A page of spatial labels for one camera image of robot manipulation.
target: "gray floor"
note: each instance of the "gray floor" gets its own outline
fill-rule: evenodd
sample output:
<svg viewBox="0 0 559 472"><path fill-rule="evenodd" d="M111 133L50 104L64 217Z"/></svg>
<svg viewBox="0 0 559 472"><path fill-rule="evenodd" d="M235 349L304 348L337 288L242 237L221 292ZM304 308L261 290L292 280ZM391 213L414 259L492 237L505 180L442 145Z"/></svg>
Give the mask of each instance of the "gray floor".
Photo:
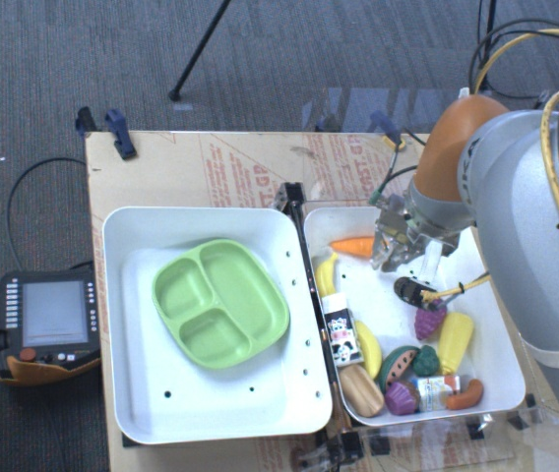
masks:
<svg viewBox="0 0 559 472"><path fill-rule="evenodd" d="M174 103L168 93L221 1L0 0L0 277L16 268L11 188L43 159L84 157L81 107L102 129L118 108L131 130L314 131L334 115L338 130L362 132L382 110L429 133L468 86L490 2L232 0ZM495 27L522 19L510 30L553 28L534 20L559 23L559 0L497 0ZM559 89L559 40L514 47L488 80L509 108L532 107ZM80 164L35 169L10 218L26 269L92 256ZM0 471L107 470L100 382L94 370L41 388L0 384Z"/></svg>

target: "black bracket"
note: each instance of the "black bracket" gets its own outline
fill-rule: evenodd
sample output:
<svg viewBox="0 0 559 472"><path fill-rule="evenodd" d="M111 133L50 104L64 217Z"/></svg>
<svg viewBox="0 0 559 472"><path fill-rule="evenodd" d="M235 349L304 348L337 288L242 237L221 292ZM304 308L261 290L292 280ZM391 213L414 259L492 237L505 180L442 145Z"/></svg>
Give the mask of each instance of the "black bracket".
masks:
<svg viewBox="0 0 559 472"><path fill-rule="evenodd" d="M117 148L120 157L125 160L130 157L135 157L138 153L131 142L131 136L126 127L126 119L124 115L122 115L122 112L117 108L110 108L106 112L104 120L109 126L109 131L115 135L115 148Z"/></svg>

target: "green divided tray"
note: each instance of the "green divided tray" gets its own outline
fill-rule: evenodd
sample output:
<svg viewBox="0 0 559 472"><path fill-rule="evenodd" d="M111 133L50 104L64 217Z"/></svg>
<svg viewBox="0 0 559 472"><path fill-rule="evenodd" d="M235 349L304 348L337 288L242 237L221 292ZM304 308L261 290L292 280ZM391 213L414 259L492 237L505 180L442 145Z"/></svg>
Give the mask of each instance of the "green divided tray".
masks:
<svg viewBox="0 0 559 472"><path fill-rule="evenodd" d="M257 355L283 336L290 318L264 267L229 239L203 243L162 267L153 301L181 349L209 369Z"/></svg>

